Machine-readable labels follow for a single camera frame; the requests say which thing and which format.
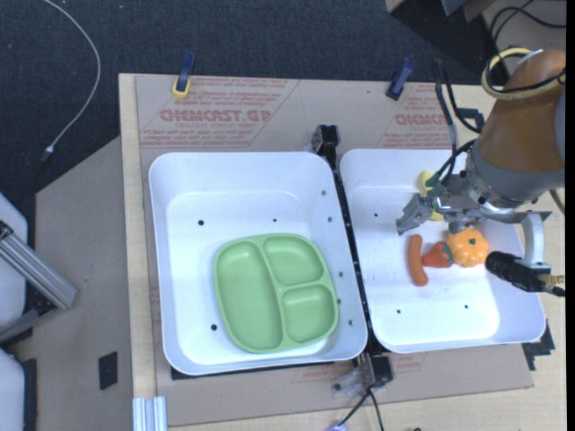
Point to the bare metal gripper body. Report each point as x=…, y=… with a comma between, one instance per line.
x=462, y=200

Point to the yellow banana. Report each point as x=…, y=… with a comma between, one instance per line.
x=426, y=181

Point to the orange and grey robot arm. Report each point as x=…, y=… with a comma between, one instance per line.
x=516, y=124

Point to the brown cardboard board red print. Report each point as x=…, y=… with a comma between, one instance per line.
x=278, y=110

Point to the white plastic tray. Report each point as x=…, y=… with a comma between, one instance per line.
x=251, y=204
x=431, y=312

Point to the orange pumpkin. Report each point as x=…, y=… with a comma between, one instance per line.
x=469, y=252

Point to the black cylinder on white bracket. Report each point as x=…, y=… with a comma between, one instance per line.
x=510, y=267

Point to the green divided plate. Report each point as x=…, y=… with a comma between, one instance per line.
x=251, y=285

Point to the thin black rod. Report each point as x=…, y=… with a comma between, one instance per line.
x=355, y=263

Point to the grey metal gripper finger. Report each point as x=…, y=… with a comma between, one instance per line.
x=415, y=213
x=457, y=227

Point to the orange sausage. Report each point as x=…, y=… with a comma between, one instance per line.
x=415, y=263

